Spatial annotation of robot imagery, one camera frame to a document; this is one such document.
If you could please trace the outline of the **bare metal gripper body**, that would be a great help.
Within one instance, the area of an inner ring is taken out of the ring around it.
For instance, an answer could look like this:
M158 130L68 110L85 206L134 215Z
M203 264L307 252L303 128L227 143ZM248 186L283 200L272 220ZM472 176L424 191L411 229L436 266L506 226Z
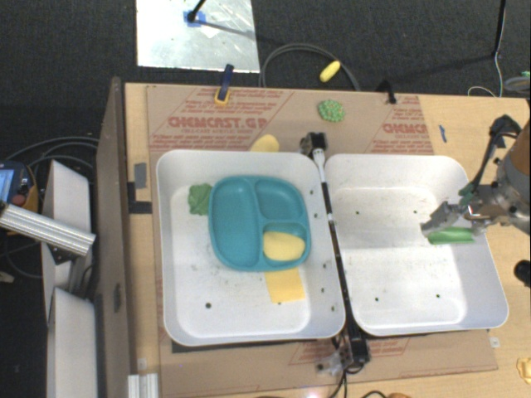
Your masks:
M464 218L478 226L500 224L524 227L524 186L509 183L479 185L470 183L459 191Z

